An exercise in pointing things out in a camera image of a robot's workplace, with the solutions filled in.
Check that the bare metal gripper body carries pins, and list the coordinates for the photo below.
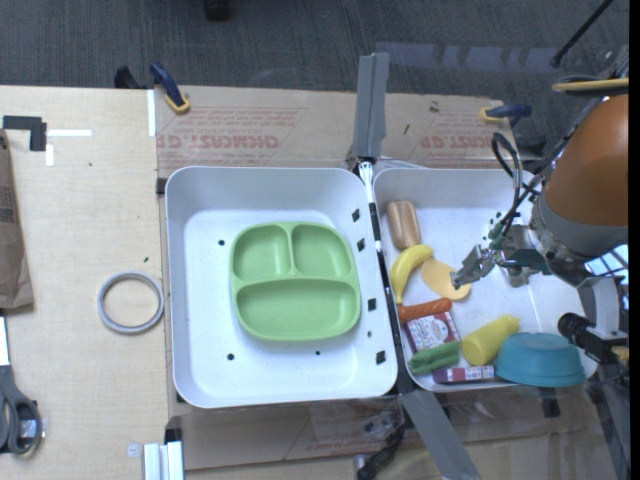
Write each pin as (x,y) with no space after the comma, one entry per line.
(522,248)

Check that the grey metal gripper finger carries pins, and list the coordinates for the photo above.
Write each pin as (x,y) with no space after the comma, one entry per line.
(465,275)
(479,258)

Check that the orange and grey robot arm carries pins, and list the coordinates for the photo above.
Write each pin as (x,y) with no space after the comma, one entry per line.
(585,178)

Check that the yellow flat toy chip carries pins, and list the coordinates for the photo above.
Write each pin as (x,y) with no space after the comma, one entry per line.
(436,274)

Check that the white plastic tray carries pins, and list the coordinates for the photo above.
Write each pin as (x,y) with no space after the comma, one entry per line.
(450,218)
(210,308)

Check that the orange sausage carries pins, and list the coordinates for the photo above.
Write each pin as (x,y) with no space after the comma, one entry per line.
(425,310)

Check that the yellow banana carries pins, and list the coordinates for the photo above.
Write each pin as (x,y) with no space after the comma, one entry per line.
(402,268)

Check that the small printed white carton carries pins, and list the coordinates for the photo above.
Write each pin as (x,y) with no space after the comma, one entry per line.
(432,332)

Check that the yellow squeeze bottle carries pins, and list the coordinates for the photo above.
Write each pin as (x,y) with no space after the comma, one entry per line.
(487,340)

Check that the tan toy bread bun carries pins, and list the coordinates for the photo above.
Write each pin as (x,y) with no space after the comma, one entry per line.
(403,223)

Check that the green toy pea pod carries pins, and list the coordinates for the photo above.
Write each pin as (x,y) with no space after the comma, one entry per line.
(433,358)

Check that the small red and white box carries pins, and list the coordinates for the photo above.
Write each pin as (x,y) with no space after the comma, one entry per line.
(462,374)

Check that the blue bowl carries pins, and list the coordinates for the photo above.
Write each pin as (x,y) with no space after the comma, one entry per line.
(540,360)

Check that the green divided plate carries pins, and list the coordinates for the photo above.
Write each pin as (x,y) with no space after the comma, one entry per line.
(295,288)

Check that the brown cardboard board red print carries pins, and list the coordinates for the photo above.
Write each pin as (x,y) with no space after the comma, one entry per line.
(300,128)

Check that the grey tape roll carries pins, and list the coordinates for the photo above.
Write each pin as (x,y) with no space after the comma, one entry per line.
(104,313)

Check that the brown paper bag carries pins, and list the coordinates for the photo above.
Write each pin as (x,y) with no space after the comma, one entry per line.
(12,248)

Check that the black cylinder on white bracket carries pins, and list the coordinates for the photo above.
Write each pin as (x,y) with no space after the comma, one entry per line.
(587,335)

